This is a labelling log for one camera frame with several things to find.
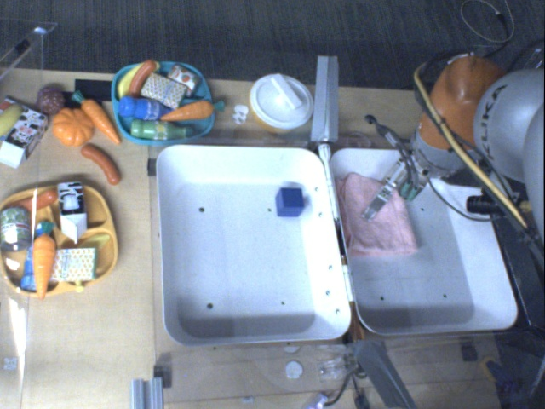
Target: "pink cloth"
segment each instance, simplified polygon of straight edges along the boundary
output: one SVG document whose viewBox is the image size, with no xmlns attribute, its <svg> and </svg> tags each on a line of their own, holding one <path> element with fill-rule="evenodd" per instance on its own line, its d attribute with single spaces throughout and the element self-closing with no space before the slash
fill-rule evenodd
<svg viewBox="0 0 545 409">
<path fill-rule="evenodd" d="M 418 249 L 405 201 L 397 192 L 370 222 L 361 216 L 381 187 L 379 181 L 356 173 L 336 183 L 350 255 L 409 255 Z"/>
</svg>

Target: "teal plate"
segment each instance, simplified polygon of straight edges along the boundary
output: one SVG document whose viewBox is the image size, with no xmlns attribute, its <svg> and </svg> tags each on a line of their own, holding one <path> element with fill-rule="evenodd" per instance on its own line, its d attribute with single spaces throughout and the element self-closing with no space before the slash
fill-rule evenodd
<svg viewBox="0 0 545 409">
<path fill-rule="evenodd" d="M 193 97 L 185 98 L 182 101 L 181 106 L 186 105 L 187 103 L 192 103 L 193 101 L 197 101 L 197 100 L 212 101 L 212 93 L 210 92 L 210 88 L 208 84 L 206 83 L 204 76 L 201 74 L 201 72 L 197 68 L 195 68 L 194 66 L 190 66 L 188 64 L 184 64 L 182 62 L 160 61 L 159 64 L 160 64 L 160 67 L 158 69 L 158 74 L 162 76 L 166 76 L 169 73 L 172 66 L 175 64 L 178 64 L 178 65 L 184 66 L 191 72 L 194 72 L 201 78 L 201 83 L 198 85 L 197 89 L 195 90 Z M 212 113 L 212 115 L 210 115 L 206 119 L 184 121 L 184 127 L 190 125 L 193 129 L 192 135 L 188 138 L 173 139 L 173 140 L 166 140 L 166 141 L 154 141 L 154 140 L 144 140 L 144 139 L 136 138 L 132 136 L 130 134 L 130 125 L 133 121 L 133 118 L 124 118 L 119 116 L 119 99 L 117 94 L 117 88 L 118 88 L 119 80 L 121 80 L 121 78 L 128 71 L 130 71 L 131 68 L 134 68 L 137 65 L 139 64 L 132 64 L 129 66 L 125 66 L 124 68 L 122 68 L 116 73 L 112 81 L 113 115 L 116 120 L 116 124 L 118 125 L 119 132 L 124 138 L 134 142 L 135 144 L 142 144 L 145 146 L 172 146 L 174 144 L 183 144 L 186 142 L 195 141 L 201 136 L 204 136 L 211 131 L 212 127 L 214 126 L 215 112 Z"/>
</svg>

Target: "yellow tray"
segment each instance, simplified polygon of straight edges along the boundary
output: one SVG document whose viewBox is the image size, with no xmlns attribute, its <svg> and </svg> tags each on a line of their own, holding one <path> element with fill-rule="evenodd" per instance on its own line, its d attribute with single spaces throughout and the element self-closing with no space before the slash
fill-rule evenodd
<svg viewBox="0 0 545 409">
<path fill-rule="evenodd" d="M 37 193 L 40 194 L 48 189 L 56 189 L 56 186 L 40 187 Z M 0 210 L 10 205 L 15 201 L 26 199 L 32 196 L 34 189 L 28 189 L 15 193 L 5 199 L 0 205 Z M 87 210 L 87 230 L 83 233 L 78 243 L 75 244 L 70 238 L 64 235 L 60 230 L 60 209 L 59 201 L 57 200 L 50 206 L 37 211 L 36 223 L 38 222 L 53 222 L 54 230 L 52 236 L 57 244 L 58 249 L 70 249 L 81 246 L 86 240 L 99 234 L 107 234 L 110 236 L 102 247 L 97 251 L 95 279 L 82 282 L 83 286 L 92 285 L 106 277 L 116 266 L 118 262 L 118 236 L 113 225 L 112 214 L 106 201 L 98 191 L 92 187 L 83 187 L 83 197 L 85 199 L 85 208 Z M 0 251 L 2 254 L 2 271 L 3 279 L 8 286 L 18 293 L 28 294 L 30 297 L 36 297 L 36 292 L 26 291 L 20 287 L 20 281 L 23 277 L 24 263 L 27 250 L 23 251 Z M 72 282 L 57 282 L 51 280 L 48 286 L 48 296 L 54 294 L 62 294 L 80 289 L 78 285 Z"/>
</svg>

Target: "white tray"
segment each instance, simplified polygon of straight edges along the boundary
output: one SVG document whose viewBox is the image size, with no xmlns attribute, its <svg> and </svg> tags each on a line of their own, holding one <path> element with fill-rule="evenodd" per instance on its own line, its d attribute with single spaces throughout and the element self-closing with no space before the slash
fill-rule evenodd
<svg viewBox="0 0 545 409">
<path fill-rule="evenodd" d="M 297 148 L 172 146 L 158 157 L 167 332 L 185 345 L 326 340 L 350 308 L 324 168 Z M 281 187 L 305 209 L 278 217 Z"/>
<path fill-rule="evenodd" d="M 350 172 L 381 180 L 394 150 L 344 149 L 331 160 L 336 179 Z M 435 181 L 456 207 L 475 188 Z M 517 304 L 489 222 L 458 215 L 426 187 L 408 203 L 419 250 L 411 256 L 349 257 L 360 319 L 382 335 L 491 331 L 509 328 Z"/>
</svg>

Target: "sausage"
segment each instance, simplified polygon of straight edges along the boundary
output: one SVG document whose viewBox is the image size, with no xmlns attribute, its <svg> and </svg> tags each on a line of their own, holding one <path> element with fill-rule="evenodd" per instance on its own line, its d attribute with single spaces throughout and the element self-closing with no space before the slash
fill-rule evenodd
<svg viewBox="0 0 545 409">
<path fill-rule="evenodd" d="M 85 144 L 81 149 L 81 154 L 102 168 L 108 183 L 117 185 L 121 181 L 118 167 L 113 163 L 112 159 L 97 146 Z"/>
<path fill-rule="evenodd" d="M 57 201 L 58 198 L 59 198 L 59 195 L 57 194 L 56 189 L 54 188 L 46 189 L 42 193 L 38 194 L 36 197 L 36 210 L 40 210 L 40 209 L 48 207 L 49 205 Z M 22 199 L 22 200 L 10 203 L 9 207 L 25 208 L 26 210 L 32 213 L 33 199 L 34 199 L 34 196 L 32 195 L 31 197 L 28 197 L 26 199 Z"/>
<path fill-rule="evenodd" d="M 157 70 L 156 61 L 151 59 L 144 60 L 141 67 L 138 69 L 135 76 L 130 81 L 129 95 L 131 97 L 140 96 L 140 91 L 142 90 L 142 86 L 144 86 L 144 82 L 155 70 Z"/>
</svg>

